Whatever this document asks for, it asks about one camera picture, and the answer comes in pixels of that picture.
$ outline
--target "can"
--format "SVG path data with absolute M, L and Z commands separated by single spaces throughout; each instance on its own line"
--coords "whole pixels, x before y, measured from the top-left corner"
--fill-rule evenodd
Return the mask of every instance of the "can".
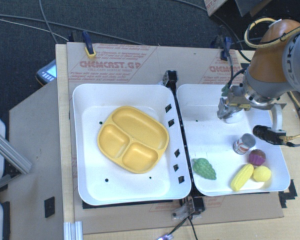
M 256 139 L 252 134 L 245 133 L 233 143 L 233 150 L 239 155 L 245 154 L 249 149 L 256 145 Z

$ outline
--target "green toy vegetable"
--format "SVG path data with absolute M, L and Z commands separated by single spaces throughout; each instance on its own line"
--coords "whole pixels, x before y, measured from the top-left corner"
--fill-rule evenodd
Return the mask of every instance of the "green toy vegetable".
M 208 180 L 216 180 L 216 171 L 205 158 L 193 159 L 193 171 Z

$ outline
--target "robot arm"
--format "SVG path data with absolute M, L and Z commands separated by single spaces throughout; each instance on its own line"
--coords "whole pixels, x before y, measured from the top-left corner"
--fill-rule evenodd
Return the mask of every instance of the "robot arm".
M 259 44 L 249 41 L 249 31 L 260 22 L 272 22 Z M 300 92 L 300 23 L 290 19 L 264 18 L 250 25 L 245 33 L 246 43 L 256 48 L 240 85 L 227 86 L 226 98 L 221 98 L 217 116 L 228 119 L 251 108 L 271 110 L 272 128 L 258 127 L 254 134 L 274 145 L 287 144 L 282 127 L 284 105 L 272 103 L 289 91 Z

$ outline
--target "yellow plate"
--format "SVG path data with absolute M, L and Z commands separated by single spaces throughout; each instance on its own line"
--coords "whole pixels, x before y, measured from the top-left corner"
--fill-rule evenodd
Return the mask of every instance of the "yellow plate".
M 101 152 L 122 168 L 142 174 L 160 160 L 169 142 L 167 129 L 132 106 L 121 106 L 102 125 L 97 143 Z

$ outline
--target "wooden table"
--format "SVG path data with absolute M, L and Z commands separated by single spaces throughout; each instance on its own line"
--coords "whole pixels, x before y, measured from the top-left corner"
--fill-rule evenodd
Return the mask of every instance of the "wooden table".
M 251 58 L 253 52 L 246 51 Z M 244 61 L 237 53 L 239 61 Z M 75 222 L 73 176 L 71 159 L 71 136 L 69 120 L 69 90 L 67 71 L 67 46 L 56 46 L 57 64 L 57 90 L 60 130 L 60 155 L 62 170 L 62 196 L 63 219 L 65 223 Z M 288 95 L 284 94 L 280 100 L 287 103 L 283 110 L 283 129 L 288 136 L 300 134 L 300 121 L 296 109 Z M 297 192 L 295 200 L 287 201 L 287 208 L 283 209 L 284 217 L 275 219 L 263 219 L 252 221 L 227 222 L 217 224 L 196 225 L 195 231 L 198 239 L 204 240 L 238 240 L 238 239 L 262 239 L 262 240 L 300 240 L 300 147 L 282 147 L 282 152 Z M 121 231 L 111 233 L 85 234 L 85 240 L 155 240 L 170 232 L 172 228 L 155 228 L 147 230 Z M 175 233 L 174 239 L 195 239 L 191 226 L 182 226 Z

